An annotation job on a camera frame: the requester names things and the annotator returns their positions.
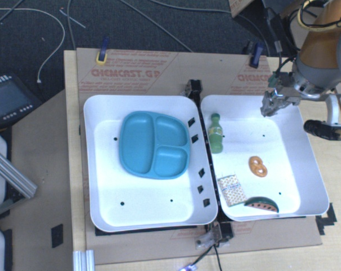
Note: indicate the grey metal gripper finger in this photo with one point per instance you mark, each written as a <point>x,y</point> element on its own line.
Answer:
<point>278,105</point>
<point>266,106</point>

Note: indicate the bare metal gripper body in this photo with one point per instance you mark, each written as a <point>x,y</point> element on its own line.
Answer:
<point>306,92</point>

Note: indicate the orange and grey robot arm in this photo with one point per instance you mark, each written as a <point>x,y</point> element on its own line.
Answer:
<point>320,47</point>

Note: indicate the white plastic tray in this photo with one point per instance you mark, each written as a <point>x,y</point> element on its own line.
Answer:
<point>289,157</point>
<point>148,202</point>

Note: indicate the green bottle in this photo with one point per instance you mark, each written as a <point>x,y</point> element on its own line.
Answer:
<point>215,135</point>

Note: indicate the orange pretzel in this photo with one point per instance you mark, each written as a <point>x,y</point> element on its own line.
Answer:
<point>258,166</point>

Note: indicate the white packet with orange print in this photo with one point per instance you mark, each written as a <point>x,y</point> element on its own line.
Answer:
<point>231,190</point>

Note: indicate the watermelon slice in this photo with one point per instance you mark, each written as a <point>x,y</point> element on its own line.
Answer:
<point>262,203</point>

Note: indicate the brown cardboard board red print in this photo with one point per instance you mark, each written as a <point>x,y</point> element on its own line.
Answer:
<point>159,75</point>

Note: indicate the blue divided plate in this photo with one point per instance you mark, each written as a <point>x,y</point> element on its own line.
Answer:
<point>155,145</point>

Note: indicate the black cylinder on white bracket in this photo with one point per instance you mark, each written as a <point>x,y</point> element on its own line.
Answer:
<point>323,128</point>

